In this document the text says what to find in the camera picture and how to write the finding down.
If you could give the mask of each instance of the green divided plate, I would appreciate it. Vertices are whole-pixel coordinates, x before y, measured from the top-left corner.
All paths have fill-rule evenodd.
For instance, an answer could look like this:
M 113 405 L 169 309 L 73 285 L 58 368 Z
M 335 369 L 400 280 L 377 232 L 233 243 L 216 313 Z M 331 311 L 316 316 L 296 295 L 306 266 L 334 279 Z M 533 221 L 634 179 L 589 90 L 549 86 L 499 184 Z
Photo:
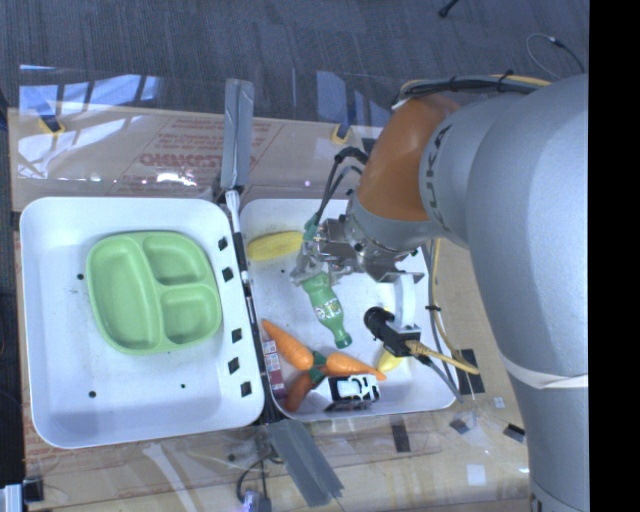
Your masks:
M 169 231 L 113 235 L 87 257 L 100 332 L 128 354 L 153 354 L 213 336 L 222 305 L 211 264 L 191 238 Z

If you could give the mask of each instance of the orange carrot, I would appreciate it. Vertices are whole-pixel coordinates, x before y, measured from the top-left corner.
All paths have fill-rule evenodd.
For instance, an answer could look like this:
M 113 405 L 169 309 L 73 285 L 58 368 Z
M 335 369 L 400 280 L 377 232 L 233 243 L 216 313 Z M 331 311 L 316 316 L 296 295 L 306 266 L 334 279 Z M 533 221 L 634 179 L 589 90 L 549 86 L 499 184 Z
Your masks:
M 334 376 L 358 375 L 361 373 L 371 373 L 379 381 L 386 380 L 387 376 L 379 372 L 373 366 L 358 361 L 343 352 L 332 352 L 327 356 L 327 370 Z
M 269 320 L 262 320 L 262 327 L 276 342 L 278 352 L 298 370 L 309 370 L 313 366 L 313 354 L 297 338 L 272 324 Z
M 300 404 L 313 388 L 324 378 L 322 372 L 317 369 L 301 373 L 293 381 L 291 387 L 287 390 L 287 399 L 284 402 L 284 408 L 289 412 L 296 412 L 300 408 Z

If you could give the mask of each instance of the black clip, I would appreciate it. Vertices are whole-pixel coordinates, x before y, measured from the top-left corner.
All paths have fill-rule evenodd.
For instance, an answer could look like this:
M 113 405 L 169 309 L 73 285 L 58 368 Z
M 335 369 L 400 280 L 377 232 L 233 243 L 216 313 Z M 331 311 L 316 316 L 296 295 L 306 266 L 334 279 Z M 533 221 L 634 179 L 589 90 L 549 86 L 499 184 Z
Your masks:
M 458 92 L 459 91 L 459 89 L 453 85 L 453 82 L 456 80 L 456 78 L 458 78 L 458 77 L 457 76 L 452 76 L 451 79 L 449 80 L 449 90 L 451 92 Z
M 507 69 L 504 75 L 500 77 L 498 80 L 498 92 L 505 92 L 502 90 L 502 81 L 507 78 L 509 75 L 513 75 L 513 69 Z

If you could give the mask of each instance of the green bottle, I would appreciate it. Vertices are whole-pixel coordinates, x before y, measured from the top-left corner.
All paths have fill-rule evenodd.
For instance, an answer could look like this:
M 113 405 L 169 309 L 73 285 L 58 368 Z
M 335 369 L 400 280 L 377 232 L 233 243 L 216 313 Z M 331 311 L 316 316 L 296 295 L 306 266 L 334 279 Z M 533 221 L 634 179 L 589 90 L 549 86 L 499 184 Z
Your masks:
M 309 295 L 311 305 L 320 323 L 329 329 L 338 348 L 351 345 L 352 339 L 344 330 L 344 312 L 338 297 L 329 285 L 329 276 L 321 272 L 317 276 L 302 282 L 302 288 Z

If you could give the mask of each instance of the white sink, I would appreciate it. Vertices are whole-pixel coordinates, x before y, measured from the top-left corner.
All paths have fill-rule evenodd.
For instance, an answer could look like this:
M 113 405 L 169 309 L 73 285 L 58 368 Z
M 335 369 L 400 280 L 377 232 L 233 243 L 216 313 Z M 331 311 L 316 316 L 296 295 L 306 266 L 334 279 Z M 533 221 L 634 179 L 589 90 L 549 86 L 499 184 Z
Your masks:
M 149 230 L 177 231 L 203 248 L 223 320 L 197 345 L 130 355 L 98 330 L 85 263 L 98 240 Z M 61 448 L 107 445 L 241 427 L 259 416 L 264 390 L 220 208 L 199 199 L 43 198 L 22 213 L 20 235 L 31 406 L 45 441 Z

